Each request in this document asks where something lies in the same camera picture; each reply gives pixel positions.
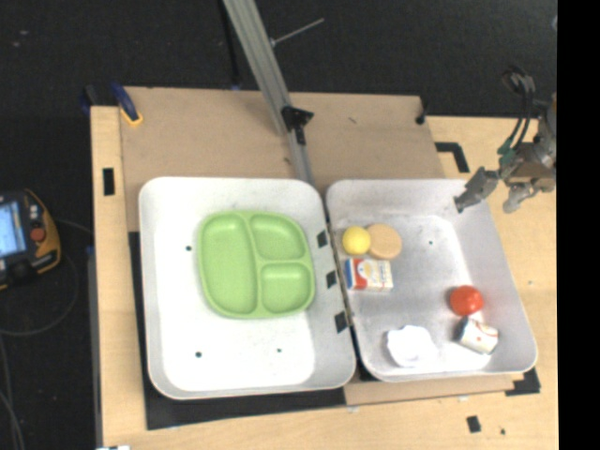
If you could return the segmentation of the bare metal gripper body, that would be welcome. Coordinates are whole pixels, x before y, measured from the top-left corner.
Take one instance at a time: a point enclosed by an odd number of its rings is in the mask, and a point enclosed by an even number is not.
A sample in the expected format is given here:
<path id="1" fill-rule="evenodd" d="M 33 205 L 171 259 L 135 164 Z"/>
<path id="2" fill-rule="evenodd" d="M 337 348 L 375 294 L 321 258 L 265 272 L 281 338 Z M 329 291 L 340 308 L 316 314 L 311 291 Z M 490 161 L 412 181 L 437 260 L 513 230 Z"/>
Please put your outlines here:
<path id="1" fill-rule="evenodd" d="M 538 108 L 532 140 L 505 142 L 500 153 L 500 176 L 511 192 L 551 192 L 556 187 L 557 95 Z"/>

